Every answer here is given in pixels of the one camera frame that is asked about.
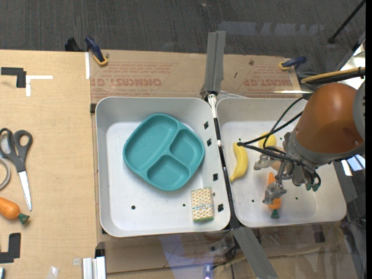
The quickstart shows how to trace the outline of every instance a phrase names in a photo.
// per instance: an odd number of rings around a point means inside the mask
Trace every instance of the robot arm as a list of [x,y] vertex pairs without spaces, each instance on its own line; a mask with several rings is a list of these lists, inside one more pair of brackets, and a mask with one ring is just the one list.
[[321,184],[318,167],[364,154],[364,105],[364,83],[358,90],[341,83],[319,87],[309,98],[294,130],[284,136],[284,154],[290,160],[262,154],[255,164],[259,170],[280,161],[276,181],[267,187],[263,202],[271,204],[286,193],[283,180],[316,191]]

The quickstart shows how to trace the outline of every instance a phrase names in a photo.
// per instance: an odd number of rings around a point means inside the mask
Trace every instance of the orange carrot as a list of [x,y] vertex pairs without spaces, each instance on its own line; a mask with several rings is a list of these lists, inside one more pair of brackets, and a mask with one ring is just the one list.
[[8,219],[18,219],[22,224],[25,224],[30,216],[22,214],[19,206],[5,198],[0,197],[0,214]]
[[[272,172],[269,173],[269,185],[271,183],[275,182],[275,176]],[[273,213],[271,214],[271,218],[279,218],[278,209],[281,206],[281,198],[275,198],[273,200],[273,203],[269,205],[269,208],[273,210]]]

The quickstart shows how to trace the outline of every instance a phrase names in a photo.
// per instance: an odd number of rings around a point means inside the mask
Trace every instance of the blue clamp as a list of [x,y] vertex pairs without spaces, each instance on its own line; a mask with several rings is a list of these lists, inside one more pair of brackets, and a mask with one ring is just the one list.
[[281,71],[289,70],[292,66],[295,66],[295,69],[297,69],[301,64],[306,63],[306,61],[306,57],[298,57],[295,59],[290,59],[286,62],[280,62],[278,67]]
[[93,59],[100,65],[104,66],[107,64],[107,58],[103,56],[99,46],[95,43],[94,39],[91,36],[87,36],[85,38],[85,42],[87,43],[88,50],[92,50],[93,52]]

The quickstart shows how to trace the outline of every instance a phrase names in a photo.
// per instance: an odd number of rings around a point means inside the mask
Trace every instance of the banana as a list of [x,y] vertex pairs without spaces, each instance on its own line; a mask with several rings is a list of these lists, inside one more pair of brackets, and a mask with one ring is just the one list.
[[[265,142],[265,138],[262,138],[258,141],[258,146],[263,149],[263,142]],[[276,146],[277,145],[277,138],[275,137],[274,134],[269,135],[269,138],[267,139],[266,146]]]
[[243,146],[238,146],[238,143],[235,142],[232,145],[237,158],[237,165],[235,166],[234,173],[230,177],[230,182],[232,183],[237,178],[244,176],[246,170],[248,169],[248,154]]

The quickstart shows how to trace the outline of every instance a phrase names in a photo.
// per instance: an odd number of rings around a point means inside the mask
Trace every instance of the small box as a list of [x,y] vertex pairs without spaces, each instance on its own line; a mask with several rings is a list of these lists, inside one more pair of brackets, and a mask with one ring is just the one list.
[[193,221],[205,221],[214,219],[212,189],[202,188],[191,192],[192,219]]

